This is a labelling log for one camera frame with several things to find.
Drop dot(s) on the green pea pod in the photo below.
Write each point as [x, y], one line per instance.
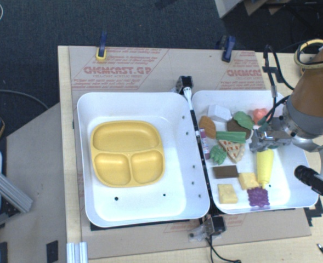
[231, 136]

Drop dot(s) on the pink toy shrimp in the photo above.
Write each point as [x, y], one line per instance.
[260, 115]

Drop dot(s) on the yellow mustard bottle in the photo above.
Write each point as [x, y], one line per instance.
[265, 166]

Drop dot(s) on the black cylinder on white bracket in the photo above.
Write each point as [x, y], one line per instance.
[312, 178]

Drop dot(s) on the thin black and white rod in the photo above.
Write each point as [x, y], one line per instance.
[189, 96]

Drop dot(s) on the yellow cheese slab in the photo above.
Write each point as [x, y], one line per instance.
[227, 194]

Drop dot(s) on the purple grapes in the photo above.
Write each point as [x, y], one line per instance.
[258, 197]

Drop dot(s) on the brown chocolate bar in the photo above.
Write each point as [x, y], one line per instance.
[225, 172]

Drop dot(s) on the white plastic tray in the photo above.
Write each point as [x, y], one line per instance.
[284, 179]
[175, 152]

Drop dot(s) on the yellow cheese wedge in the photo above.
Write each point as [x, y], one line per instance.
[248, 180]

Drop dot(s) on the white block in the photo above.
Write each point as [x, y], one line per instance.
[218, 113]

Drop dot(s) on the yellow divided plate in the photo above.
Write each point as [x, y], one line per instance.
[127, 138]

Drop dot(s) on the white and pink small packet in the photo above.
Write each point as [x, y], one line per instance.
[204, 144]

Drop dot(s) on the brown cardboard board red print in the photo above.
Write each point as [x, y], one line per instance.
[155, 64]

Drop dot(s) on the orange-brown biscuit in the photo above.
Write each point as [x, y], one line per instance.
[208, 126]

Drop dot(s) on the green lettuce leaf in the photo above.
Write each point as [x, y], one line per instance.
[244, 119]

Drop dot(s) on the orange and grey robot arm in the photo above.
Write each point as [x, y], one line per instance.
[312, 92]

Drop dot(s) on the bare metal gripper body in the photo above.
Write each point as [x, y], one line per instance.
[273, 136]

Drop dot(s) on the brown round patty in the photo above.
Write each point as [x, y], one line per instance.
[232, 126]

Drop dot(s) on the green broccoli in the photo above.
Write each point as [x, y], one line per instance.
[218, 155]

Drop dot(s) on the pizza slice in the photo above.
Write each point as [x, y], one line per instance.
[232, 149]

